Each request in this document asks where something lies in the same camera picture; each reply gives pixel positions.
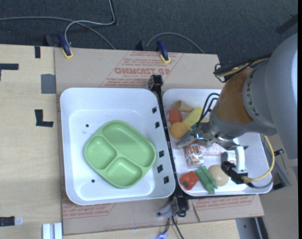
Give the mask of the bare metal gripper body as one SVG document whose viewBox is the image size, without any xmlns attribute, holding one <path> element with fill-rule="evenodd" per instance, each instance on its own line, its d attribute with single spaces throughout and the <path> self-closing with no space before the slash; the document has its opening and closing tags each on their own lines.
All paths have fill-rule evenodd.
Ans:
<svg viewBox="0 0 302 239">
<path fill-rule="evenodd" d="M 210 122 L 201 122 L 199 124 L 195 133 L 195 139 L 205 147 L 211 147 L 213 143 L 220 145 L 222 148 L 235 147 L 234 138 L 222 133 Z"/>
</svg>

